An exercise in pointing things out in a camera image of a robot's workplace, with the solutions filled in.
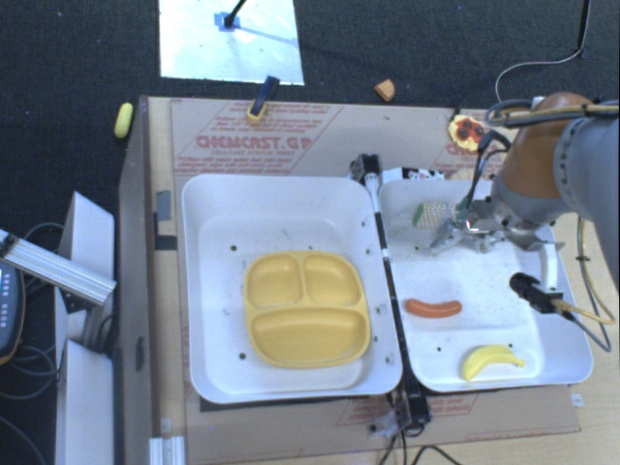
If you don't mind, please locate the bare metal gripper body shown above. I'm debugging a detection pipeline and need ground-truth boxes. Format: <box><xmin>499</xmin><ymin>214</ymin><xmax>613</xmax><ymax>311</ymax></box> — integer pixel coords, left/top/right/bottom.
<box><xmin>458</xmin><ymin>199</ymin><xmax>540</xmax><ymax>252</ymax></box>

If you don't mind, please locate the white plastic tray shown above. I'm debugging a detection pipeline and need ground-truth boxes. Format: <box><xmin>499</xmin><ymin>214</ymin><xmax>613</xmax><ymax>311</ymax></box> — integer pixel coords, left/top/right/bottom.
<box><xmin>378</xmin><ymin>177</ymin><xmax>595</xmax><ymax>394</ymax></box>
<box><xmin>180</xmin><ymin>172</ymin><xmax>405</xmax><ymax>405</ymax></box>

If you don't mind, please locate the yellow corn cob green end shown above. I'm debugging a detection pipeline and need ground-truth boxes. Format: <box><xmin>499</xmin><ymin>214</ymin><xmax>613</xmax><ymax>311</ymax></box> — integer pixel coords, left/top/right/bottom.
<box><xmin>411</xmin><ymin>201</ymin><xmax>459</xmax><ymax>230</ymax></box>

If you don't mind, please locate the thin black and white rod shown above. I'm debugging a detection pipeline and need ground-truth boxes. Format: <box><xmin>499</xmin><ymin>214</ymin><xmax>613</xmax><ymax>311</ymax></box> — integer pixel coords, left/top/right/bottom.
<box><xmin>364</xmin><ymin>173</ymin><xmax>414</xmax><ymax>397</ymax></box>

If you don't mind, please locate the orange sausage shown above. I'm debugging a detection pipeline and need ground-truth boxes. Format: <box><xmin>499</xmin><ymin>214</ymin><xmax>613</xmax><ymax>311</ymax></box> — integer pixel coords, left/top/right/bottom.
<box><xmin>404</xmin><ymin>297</ymin><xmax>463</xmax><ymax>320</ymax></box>

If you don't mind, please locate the yellow pizza slice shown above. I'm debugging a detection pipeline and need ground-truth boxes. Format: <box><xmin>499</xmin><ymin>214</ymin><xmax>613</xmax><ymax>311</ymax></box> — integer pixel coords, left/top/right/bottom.
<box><xmin>447</xmin><ymin>113</ymin><xmax>486</xmax><ymax>153</ymax></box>

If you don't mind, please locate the yellow banana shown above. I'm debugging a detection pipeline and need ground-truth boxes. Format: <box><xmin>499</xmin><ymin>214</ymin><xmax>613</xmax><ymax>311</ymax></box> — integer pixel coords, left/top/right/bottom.
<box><xmin>460</xmin><ymin>344</ymin><xmax>527</xmax><ymax>383</ymax></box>

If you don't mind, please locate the orange waffle biscuit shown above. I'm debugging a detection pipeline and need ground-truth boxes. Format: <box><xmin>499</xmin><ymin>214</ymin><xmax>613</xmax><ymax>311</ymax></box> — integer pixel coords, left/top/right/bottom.
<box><xmin>373</xmin><ymin>77</ymin><xmax>397</xmax><ymax>103</ymax></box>

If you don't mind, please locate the yellow divided plate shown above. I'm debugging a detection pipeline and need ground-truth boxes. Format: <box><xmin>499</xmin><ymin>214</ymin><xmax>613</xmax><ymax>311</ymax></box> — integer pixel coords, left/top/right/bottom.
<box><xmin>242</xmin><ymin>250</ymin><xmax>373</xmax><ymax>370</ymax></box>

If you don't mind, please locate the brown cardboard board red print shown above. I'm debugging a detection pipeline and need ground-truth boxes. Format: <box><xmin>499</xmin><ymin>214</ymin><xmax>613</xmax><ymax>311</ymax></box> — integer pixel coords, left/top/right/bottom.
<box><xmin>168</xmin><ymin>96</ymin><xmax>582</xmax><ymax>452</ymax></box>

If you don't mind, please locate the yellow oblong toy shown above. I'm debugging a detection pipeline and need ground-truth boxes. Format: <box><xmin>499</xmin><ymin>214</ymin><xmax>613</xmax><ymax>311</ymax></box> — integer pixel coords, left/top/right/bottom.
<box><xmin>113</xmin><ymin>102</ymin><xmax>135</xmax><ymax>140</ymax></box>

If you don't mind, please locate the black cylinder on white bracket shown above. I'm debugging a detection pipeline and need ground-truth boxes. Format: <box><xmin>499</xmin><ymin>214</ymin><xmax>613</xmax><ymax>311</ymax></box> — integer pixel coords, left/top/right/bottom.
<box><xmin>509</xmin><ymin>241</ymin><xmax>566</xmax><ymax>315</ymax></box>

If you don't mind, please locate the black block with thin wires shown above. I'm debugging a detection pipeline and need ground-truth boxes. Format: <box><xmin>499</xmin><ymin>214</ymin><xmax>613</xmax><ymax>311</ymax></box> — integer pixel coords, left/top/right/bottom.
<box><xmin>395</xmin><ymin>379</ymin><xmax>433</xmax><ymax>429</ymax></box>
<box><xmin>350</xmin><ymin>153</ymin><xmax>385</xmax><ymax>182</ymax></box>

